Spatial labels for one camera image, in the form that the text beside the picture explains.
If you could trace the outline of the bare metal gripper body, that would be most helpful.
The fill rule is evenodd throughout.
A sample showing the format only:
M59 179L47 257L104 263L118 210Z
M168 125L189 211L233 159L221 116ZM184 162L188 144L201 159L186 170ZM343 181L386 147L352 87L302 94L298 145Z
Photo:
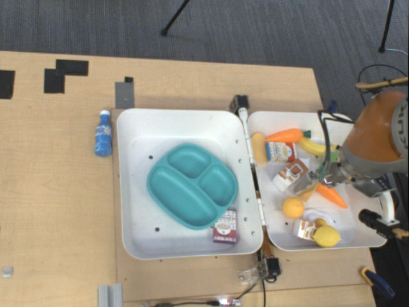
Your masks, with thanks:
M355 181L353 169L351 169L348 164L342 162L323 164L316 170L316 174L319 182L323 177L331 178L336 185Z

